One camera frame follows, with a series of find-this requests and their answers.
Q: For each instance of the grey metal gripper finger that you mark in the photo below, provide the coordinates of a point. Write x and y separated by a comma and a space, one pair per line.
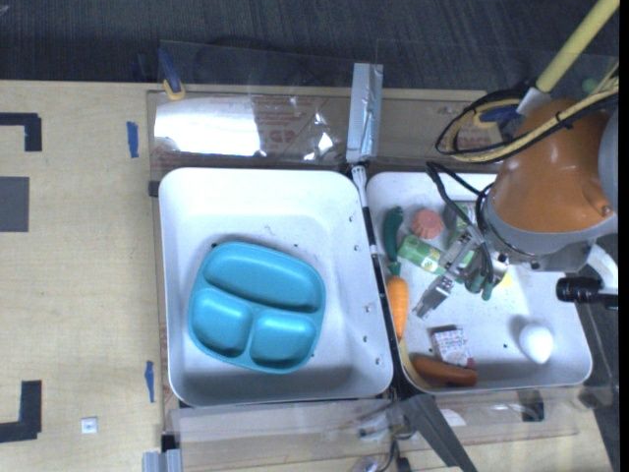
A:
435, 295
457, 251

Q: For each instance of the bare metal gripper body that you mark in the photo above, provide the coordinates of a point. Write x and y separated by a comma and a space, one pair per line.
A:
484, 266

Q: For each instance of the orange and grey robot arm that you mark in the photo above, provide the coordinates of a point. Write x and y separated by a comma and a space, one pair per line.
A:
550, 190

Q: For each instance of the orange toy carrot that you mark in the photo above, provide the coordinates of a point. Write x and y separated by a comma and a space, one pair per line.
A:
398, 300

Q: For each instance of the green can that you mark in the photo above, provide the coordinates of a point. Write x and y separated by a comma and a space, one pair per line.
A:
417, 253

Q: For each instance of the orange ribbed toy cup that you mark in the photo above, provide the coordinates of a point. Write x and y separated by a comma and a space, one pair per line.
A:
427, 223

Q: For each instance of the white and pink small carton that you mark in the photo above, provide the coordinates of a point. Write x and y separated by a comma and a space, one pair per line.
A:
451, 344

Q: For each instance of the white plastic tray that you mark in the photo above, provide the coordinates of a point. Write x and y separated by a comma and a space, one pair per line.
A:
491, 322
275, 199

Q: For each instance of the dark green toy cucumber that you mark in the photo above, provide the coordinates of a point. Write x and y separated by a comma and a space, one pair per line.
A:
391, 229

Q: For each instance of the orange-brown toy sausage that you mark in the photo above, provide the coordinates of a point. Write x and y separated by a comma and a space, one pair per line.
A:
444, 371

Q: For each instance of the thin black and white rod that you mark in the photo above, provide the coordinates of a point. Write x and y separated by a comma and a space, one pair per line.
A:
372, 236

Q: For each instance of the white egg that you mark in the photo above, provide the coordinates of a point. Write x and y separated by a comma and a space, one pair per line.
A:
536, 343

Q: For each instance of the blue divided plate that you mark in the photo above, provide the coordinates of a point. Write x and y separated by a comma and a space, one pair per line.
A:
255, 308

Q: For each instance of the black cylinder on white bracket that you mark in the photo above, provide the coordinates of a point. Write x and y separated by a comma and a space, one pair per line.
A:
582, 289

